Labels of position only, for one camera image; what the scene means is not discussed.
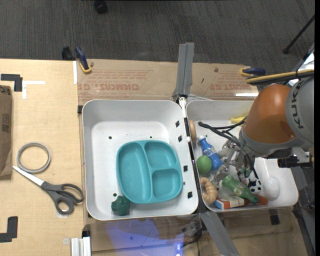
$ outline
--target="scissors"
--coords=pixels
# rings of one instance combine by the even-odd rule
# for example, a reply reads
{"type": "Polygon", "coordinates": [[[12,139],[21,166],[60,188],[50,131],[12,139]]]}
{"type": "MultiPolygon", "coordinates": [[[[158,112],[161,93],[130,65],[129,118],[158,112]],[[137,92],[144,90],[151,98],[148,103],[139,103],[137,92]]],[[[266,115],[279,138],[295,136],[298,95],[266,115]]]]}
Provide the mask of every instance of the scissors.
{"type": "Polygon", "coordinates": [[[13,169],[15,169],[18,173],[22,174],[23,176],[40,186],[44,191],[46,191],[53,199],[55,208],[62,215],[72,213],[74,211],[74,204],[81,203],[84,200],[84,194],[82,190],[76,185],[70,183],[52,185],[24,170],[21,170],[16,166],[13,166],[13,169]],[[78,196],[75,196],[73,193],[68,192],[65,189],[76,190],[78,192],[78,196]],[[60,208],[59,203],[65,203],[68,206],[68,209],[60,208]]]}

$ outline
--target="gray floor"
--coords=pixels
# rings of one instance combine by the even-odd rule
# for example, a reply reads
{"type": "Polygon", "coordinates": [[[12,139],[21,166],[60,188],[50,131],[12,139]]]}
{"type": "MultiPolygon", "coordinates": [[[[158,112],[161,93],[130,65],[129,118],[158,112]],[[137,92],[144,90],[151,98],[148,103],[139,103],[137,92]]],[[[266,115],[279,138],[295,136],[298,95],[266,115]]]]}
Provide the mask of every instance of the gray floor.
{"type": "MultiPolygon", "coordinates": [[[[312,22],[289,54],[282,52],[315,14],[315,0],[105,2],[108,12],[98,14],[94,1],[0,0],[0,58],[62,60],[63,47],[79,46],[88,59],[177,62],[179,44],[194,42],[195,63],[244,64],[275,74],[293,70],[315,42],[312,22]]],[[[314,177],[306,184],[313,184],[314,195],[314,177]]],[[[310,222],[305,225],[299,203],[313,255],[310,222]]]]}

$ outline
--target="white plastic tray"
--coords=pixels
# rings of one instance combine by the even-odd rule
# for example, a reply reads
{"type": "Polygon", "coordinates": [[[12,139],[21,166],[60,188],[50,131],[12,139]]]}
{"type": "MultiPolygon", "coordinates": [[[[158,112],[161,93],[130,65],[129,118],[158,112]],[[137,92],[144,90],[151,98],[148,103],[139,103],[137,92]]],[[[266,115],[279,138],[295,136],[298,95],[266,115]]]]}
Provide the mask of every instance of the white plastic tray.
{"type": "Polygon", "coordinates": [[[169,100],[91,100],[82,109],[86,207],[100,221],[192,214],[198,207],[195,176],[181,108],[169,100]],[[181,193],[168,201],[131,203],[129,215],[113,213],[122,196],[116,158],[128,142],[158,140],[170,144],[181,167],[181,193]]]}
{"type": "MultiPolygon", "coordinates": [[[[207,141],[212,144],[215,149],[220,151],[222,146],[227,141],[226,138],[221,137],[209,129],[198,125],[198,122],[203,122],[213,127],[224,127],[231,125],[231,118],[245,117],[248,115],[253,101],[220,101],[220,100],[193,100],[187,104],[186,113],[188,120],[192,120],[195,125],[196,134],[206,135],[207,141]]],[[[231,133],[239,137],[241,127],[238,126],[231,130],[231,133]]],[[[199,142],[192,143],[194,157],[197,160],[202,155],[202,148],[199,142]]],[[[280,184],[280,192],[276,198],[268,198],[267,205],[252,205],[245,207],[237,207],[230,209],[218,209],[213,204],[206,206],[214,212],[225,211],[246,211],[251,209],[262,208],[280,208],[293,206],[298,201],[298,190],[291,169],[280,168],[276,159],[256,158],[254,168],[262,183],[262,191],[258,194],[260,196],[267,196],[272,193],[272,188],[264,186],[269,177],[275,178],[280,184]]],[[[236,169],[231,166],[229,168],[231,174],[238,179],[236,169]]]]}

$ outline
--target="blue bottle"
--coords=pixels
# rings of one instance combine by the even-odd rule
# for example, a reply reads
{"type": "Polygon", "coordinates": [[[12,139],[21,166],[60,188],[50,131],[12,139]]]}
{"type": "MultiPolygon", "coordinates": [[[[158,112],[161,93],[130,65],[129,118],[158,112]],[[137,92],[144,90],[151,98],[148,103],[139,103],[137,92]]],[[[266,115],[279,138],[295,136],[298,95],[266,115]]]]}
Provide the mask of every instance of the blue bottle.
{"type": "Polygon", "coordinates": [[[202,152],[207,155],[212,161],[212,170],[217,170],[220,166],[223,165],[222,161],[220,160],[214,146],[210,145],[206,141],[206,137],[203,135],[198,136],[198,141],[201,143],[202,152]]]}

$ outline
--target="scissors blade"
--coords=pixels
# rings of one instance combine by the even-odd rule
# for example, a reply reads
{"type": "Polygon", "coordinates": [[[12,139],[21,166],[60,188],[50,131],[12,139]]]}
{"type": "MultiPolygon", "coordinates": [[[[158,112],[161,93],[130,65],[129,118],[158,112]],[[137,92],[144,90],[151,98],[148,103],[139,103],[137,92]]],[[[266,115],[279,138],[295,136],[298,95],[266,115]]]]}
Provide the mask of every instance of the scissors blade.
{"type": "Polygon", "coordinates": [[[19,167],[13,166],[13,169],[15,169],[18,173],[22,174],[23,176],[25,176],[26,178],[28,178],[30,181],[34,182],[35,184],[39,185],[41,187],[42,183],[44,183],[45,181],[24,171],[21,170],[19,167]]]}

